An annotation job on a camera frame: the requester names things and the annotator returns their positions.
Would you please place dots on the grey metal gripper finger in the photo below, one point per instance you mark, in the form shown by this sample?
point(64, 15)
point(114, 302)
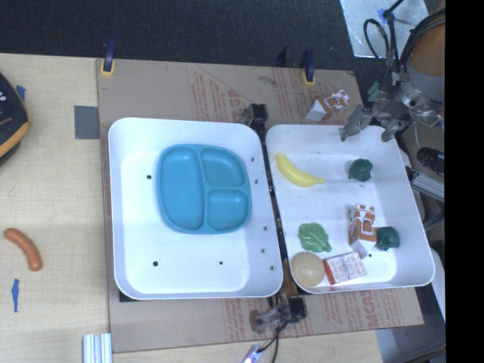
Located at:
point(391, 129)
point(354, 124)

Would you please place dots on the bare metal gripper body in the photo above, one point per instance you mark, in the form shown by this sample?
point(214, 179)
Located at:
point(406, 106)

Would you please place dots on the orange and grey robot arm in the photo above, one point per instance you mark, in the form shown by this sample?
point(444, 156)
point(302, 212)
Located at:
point(429, 55)

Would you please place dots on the orange and white carton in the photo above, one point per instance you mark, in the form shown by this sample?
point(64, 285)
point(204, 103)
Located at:
point(361, 227)
point(331, 106)

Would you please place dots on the dark green broccoli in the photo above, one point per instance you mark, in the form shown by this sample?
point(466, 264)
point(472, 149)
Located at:
point(387, 238)
point(360, 169)

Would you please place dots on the yellow banana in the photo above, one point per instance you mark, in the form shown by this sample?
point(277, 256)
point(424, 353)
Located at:
point(295, 172)

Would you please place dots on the white plastic tray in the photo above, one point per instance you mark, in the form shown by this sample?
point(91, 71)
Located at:
point(332, 202)
point(196, 263)

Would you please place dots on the thin black rod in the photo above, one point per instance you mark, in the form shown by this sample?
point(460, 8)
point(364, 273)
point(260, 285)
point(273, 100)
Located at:
point(273, 202)

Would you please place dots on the green lettuce leaf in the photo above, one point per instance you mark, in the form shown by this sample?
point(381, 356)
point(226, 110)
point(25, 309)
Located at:
point(314, 236)

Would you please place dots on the orange and white packet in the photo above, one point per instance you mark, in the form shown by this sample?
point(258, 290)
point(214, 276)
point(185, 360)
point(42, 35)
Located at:
point(345, 268)

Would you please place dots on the beige round bread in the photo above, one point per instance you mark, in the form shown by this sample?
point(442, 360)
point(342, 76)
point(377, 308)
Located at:
point(307, 269)

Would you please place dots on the blue divided plate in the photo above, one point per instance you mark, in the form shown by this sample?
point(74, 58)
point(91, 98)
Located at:
point(204, 189)

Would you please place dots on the brown cardboard board red print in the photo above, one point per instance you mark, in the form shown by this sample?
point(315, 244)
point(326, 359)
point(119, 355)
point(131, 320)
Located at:
point(159, 85)

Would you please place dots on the orange sausage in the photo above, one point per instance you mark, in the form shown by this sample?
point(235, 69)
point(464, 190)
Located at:
point(26, 249)

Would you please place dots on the black cylinder on white bracket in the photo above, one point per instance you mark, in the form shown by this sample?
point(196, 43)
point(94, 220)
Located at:
point(431, 158)

